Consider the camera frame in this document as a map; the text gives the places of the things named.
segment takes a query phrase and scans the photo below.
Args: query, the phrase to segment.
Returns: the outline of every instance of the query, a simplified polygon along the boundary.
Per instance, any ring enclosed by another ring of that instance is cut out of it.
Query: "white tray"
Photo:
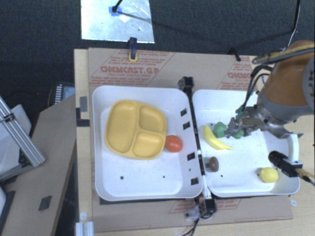
[[[163,150],[152,160],[138,160],[112,152],[104,132],[111,106],[123,99],[161,109],[167,119],[167,135],[183,141],[178,153]],[[173,88],[98,87],[92,96],[95,144],[95,187],[109,201],[193,198],[202,190],[195,136],[187,96]],[[190,127],[183,129],[183,124]]]
[[[264,183],[258,174],[264,167],[273,167],[268,154],[277,150],[285,155],[289,145],[294,143],[298,153],[296,135],[288,139],[278,139],[269,132],[257,130],[251,136],[237,140],[233,137],[220,138],[232,146],[232,150],[216,150],[203,138],[204,125],[219,121],[228,124],[235,110],[244,102],[246,92],[224,90],[198,90],[193,95],[196,121],[204,164],[215,156],[219,161],[219,170],[210,172],[206,168],[207,185],[211,192],[219,197],[242,197],[293,194],[300,187],[298,177],[287,177],[278,169],[279,179],[274,183]],[[256,103],[257,95],[251,96],[247,106]]]

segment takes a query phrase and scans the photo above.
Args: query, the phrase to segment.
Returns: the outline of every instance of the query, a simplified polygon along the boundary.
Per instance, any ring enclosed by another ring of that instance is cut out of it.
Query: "red tomato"
[[[179,152],[183,147],[183,143],[177,136],[170,135],[166,137],[165,147],[169,152]]]

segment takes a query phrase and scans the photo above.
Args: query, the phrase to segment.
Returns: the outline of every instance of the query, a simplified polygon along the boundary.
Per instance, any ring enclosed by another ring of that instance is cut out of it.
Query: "toy banana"
[[[215,149],[232,149],[231,146],[226,145],[216,138],[208,125],[205,125],[203,128],[203,136],[205,137],[206,141]]]

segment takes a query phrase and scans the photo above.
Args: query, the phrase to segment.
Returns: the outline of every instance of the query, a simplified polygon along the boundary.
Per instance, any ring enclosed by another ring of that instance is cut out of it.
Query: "blue clip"
[[[119,13],[118,12],[123,12],[122,11],[122,9],[118,6],[118,8],[117,8],[117,12],[113,12],[113,7],[114,6],[110,6],[110,7],[108,7],[108,10],[109,10],[109,13],[112,15],[112,16],[114,16],[114,17],[117,17],[117,16],[119,16]]]
[[[127,48],[131,49],[131,51],[129,53],[129,61],[130,62],[136,62],[138,60],[137,38],[131,37],[130,40],[128,40]]]

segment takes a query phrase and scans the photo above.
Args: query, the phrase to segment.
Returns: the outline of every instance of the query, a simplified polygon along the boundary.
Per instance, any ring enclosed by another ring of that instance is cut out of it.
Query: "blue tape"
[[[117,16],[119,16],[119,13],[118,13],[118,12],[123,12],[122,9],[118,6],[117,12],[114,13],[114,12],[113,12],[113,7],[114,7],[114,6],[108,7],[109,13],[110,13],[112,16],[117,17]]]

